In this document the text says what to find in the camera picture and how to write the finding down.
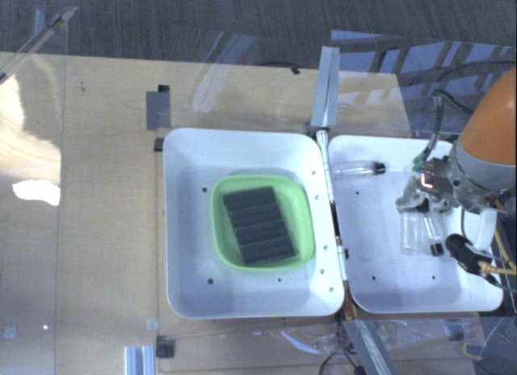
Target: green basket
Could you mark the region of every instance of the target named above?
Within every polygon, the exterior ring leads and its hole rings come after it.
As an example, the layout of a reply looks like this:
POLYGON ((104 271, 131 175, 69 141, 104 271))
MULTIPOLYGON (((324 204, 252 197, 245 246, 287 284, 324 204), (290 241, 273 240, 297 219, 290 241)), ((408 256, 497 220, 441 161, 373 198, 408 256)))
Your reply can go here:
POLYGON ((304 190, 289 178, 278 175, 230 175, 212 190, 212 230, 217 254, 232 268, 246 271, 281 271, 303 266, 314 255, 314 232, 309 202, 304 190), (254 188, 271 187, 284 218, 296 256, 245 266, 233 232, 223 196, 254 188))

